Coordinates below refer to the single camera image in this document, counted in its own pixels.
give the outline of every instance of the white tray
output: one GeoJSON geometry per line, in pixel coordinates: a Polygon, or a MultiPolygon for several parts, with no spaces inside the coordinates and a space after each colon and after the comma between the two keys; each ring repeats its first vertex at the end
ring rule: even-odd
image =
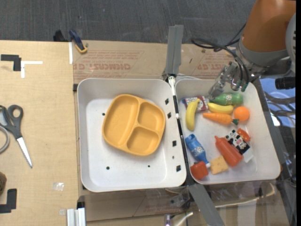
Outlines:
{"type": "Polygon", "coordinates": [[[81,181],[91,192],[180,186],[186,179],[181,138],[170,86],[162,80],[85,79],[78,85],[81,181]],[[166,126],[158,149],[137,156],[108,145],[102,137],[103,113],[120,94],[159,106],[166,126]]]}
{"type": "MultiPolygon", "coordinates": [[[[194,131],[191,132],[187,129],[185,123],[186,108],[181,99],[200,95],[208,96],[208,91],[214,82],[214,80],[184,79],[176,83],[175,90],[178,97],[179,114],[184,138],[193,133],[204,147],[206,157],[210,161],[221,155],[215,146],[214,136],[224,137],[232,129],[241,128],[251,137],[249,145],[252,148],[254,157],[248,163],[242,160],[237,166],[233,168],[229,166],[229,169],[224,172],[213,175],[209,171],[209,175],[202,180],[195,180],[201,184],[209,185],[277,178],[280,174],[280,163],[262,111],[257,90],[253,84],[249,83],[244,93],[240,91],[235,92],[243,95],[243,105],[250,110],[250,118],[247,121],[240,122],[237,126],[233,123],[222,125],[203,118],[201,112],[199,112],[195,116],[196,124],[194,131]]],[[[233,93],[229,84],[225,87],[226,92],[233,93]]],[[[190,151],[187,151],[187,154],[189,164],[192,166],[195,160],[190,151]]]]}

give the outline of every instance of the yellow banana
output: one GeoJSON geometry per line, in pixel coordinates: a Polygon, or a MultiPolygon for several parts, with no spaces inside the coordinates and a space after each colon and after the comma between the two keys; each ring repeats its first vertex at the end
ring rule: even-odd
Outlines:
{"type": "Polygon", "coordinates": [[[194,130],[194,116],[198,106],[199,99],[192,101],[188,104],[186,110],[186,126],[189,130],[194,130]]]}
{"type": "Polygon", "coordinates": [[[231,114],[234,109],[234,106],[232,105],[218,105],[211,102],[207,103],[207,105],[209,111],[217,113],[231,114]]]}

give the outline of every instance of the green bottle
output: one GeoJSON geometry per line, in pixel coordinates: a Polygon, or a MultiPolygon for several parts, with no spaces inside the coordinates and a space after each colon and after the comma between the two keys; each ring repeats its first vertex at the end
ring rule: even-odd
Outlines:
{"type": "Polygon", "coordinates": [[[218,105],[240,105],[243,103],[243,96],[241,94],[225,93],[215,97],[210,101],[218,105]]]}

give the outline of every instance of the black scissors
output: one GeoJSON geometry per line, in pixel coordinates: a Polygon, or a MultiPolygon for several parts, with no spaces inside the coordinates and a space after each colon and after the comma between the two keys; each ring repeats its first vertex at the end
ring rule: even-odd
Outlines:
{"type": "Polygon", "coordinates": [[[3,113],[4,117],[4,122],[0,122],[0,126],[4,127],[14,135],[17,142],[19,143],[19,146],[23,152],[27,163],[32,168],[32,161],[30,160],[29,153],[20,130],[21,119],[23,117],[22,107],[18,105],[11,105],[7,109],[6,107],[0,105],[0,113],[3,113]],[[14,110],[18,110],[20,114],[18,116],[14,116],[14,110]]]}

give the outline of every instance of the orange carrot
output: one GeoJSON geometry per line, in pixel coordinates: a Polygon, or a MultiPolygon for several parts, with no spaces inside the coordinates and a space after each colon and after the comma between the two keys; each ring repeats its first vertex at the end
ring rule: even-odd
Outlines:
{"type": "Polygon", "coordinates": [[[203,116],[205,118],[211,119],[213,121],[219,122],[221,124],[230,124],[231,122],[234,124],[238,124],[238,120],[232,119],[232,116],[226,113],[217,113],[217,112],[211,112],[211,113],[203,113],[203,116]]]}

